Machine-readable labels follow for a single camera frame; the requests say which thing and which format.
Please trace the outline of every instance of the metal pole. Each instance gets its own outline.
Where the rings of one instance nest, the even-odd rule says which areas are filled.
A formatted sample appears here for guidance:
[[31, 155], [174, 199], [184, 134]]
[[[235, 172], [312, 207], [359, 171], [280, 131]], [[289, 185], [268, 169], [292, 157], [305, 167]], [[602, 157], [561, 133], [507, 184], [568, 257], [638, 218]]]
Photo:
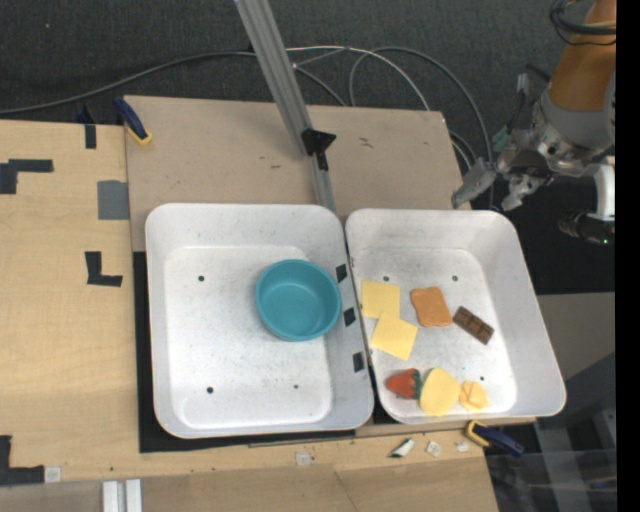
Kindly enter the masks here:
[[[234, 1], [289, 135], [298, 151], [307, 155], [302, 133], [313, 126], [269, 2]], [[329, 173], [320, 169], [315, 156], [312, 161], [316, 201], [335, 211]]]

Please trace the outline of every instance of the yellow square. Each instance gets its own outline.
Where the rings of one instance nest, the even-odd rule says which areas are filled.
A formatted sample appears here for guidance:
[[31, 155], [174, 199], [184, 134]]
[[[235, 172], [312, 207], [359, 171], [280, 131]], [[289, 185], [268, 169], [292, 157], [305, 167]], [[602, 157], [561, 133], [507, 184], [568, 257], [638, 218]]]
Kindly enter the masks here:
[[407, 361], [416, 340], [418, 328], [397, 316], [382, 313], [371, 336], [371, 346]]
[[380, 318], [382, 313], [400, 316], [400, 287], [395, 284], [362, 281], [362, 315]]

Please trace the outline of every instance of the robotic arm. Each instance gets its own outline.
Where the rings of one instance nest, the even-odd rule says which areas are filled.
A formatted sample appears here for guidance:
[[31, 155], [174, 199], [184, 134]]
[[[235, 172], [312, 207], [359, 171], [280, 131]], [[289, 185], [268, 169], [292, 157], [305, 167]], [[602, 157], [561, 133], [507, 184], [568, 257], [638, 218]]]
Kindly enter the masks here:
[[[495, 164], [479, 159], [465, 175], [452, 205], [475, 199], [498, 177], [509, 183], [502, 202], [505, 211], [522, 205], [522, 199], [558, 175], [592, 177], [598, 207], [594, 212], [569, 212], [560, 229], [598, 245], [615, 240], [615, 159], [605, 153], [615, 145], [616, 0], [596, 0], [582, 24], [564, 17], [566, 5], [576, 0], [556, 0], [551, 21], [572, 35], [560, 62], [534, 107], [529, 128], [507, 126], [504, 141], [495, 148]], [[527, 94], [527, 77], [518, 81], [519, 98]]]

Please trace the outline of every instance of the blue bowl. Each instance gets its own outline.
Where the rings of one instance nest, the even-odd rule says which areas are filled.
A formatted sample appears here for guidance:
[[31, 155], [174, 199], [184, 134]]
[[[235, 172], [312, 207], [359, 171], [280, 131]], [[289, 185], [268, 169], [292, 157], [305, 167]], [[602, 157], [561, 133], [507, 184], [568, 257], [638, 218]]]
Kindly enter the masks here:
[[287, 341], [326, 334], [340, 315], [335, 281], [317, 265], [283, 260], [268, 267], [256, 285], [256, 305], [265, 327]]

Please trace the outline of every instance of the blue and yellow clamp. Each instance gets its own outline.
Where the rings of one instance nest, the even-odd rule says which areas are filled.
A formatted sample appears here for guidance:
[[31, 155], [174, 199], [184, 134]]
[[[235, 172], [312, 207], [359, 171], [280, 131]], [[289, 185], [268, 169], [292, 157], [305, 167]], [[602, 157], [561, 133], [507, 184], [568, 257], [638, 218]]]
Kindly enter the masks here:
[[113, 106], [127, 125], [129, 135], [141, 146], [149, 144], [152, 139], [151, 132], [145, 129], [138, 115], [122, 96], [118, 96], [113, 100]]
[[474, 443], [479, 444], [483, 448], [496, 446], [514, 457], [520, 457], [524, 453], [524, 446], [515, 439], [499, 430], [489, 428], [479, 421], [470, 421], [464, 433]]

